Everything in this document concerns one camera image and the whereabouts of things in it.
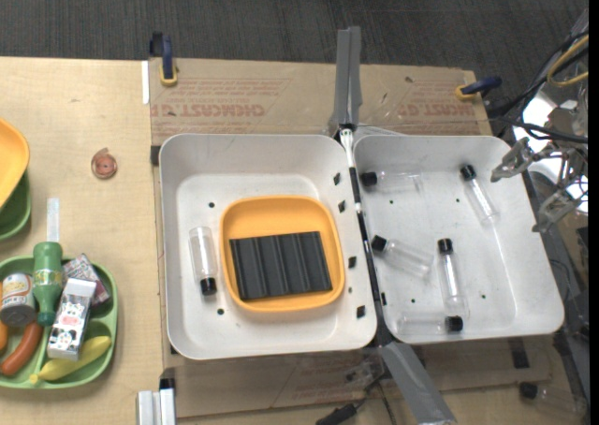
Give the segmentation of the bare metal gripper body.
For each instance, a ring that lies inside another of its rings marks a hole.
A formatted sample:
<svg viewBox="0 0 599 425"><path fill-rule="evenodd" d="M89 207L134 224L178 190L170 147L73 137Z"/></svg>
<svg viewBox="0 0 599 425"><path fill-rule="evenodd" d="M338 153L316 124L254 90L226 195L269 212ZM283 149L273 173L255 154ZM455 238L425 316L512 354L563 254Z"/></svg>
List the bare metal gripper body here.
<svg viewBox="0 0 599 425"><path fill-rule="evenodd" d="M543 86L520 115L531 126L519 135L530 139L536 160L531 171L542 174L574 201L586 201L589 189L587 90Z"/></svg>

